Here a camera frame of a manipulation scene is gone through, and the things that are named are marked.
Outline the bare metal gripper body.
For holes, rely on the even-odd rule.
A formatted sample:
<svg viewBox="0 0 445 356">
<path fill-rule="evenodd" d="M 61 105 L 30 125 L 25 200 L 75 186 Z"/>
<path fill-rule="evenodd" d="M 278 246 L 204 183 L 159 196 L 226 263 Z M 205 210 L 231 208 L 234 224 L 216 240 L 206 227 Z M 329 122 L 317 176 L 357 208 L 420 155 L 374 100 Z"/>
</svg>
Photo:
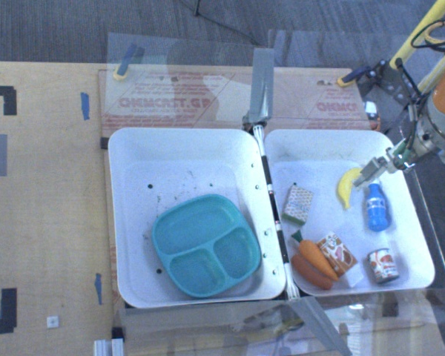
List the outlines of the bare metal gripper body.
<svg viewBox="0 0 445 356">
<path fill-rule="evenodd" d="M 407 137 L 386 150 L 386 170 L 408 172 L 434 155 L 445 164 L 445 119 L 418 119 Z"/>
</svg>

